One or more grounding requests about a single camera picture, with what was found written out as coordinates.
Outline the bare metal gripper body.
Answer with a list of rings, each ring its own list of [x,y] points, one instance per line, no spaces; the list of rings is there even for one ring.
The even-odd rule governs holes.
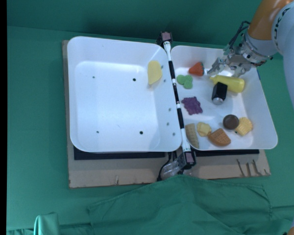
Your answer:
[[[263,65],[268,56],[256,52],[246,41],[237,46],[227,45],[223,49],[224,63],[233,71],[249,71]]]

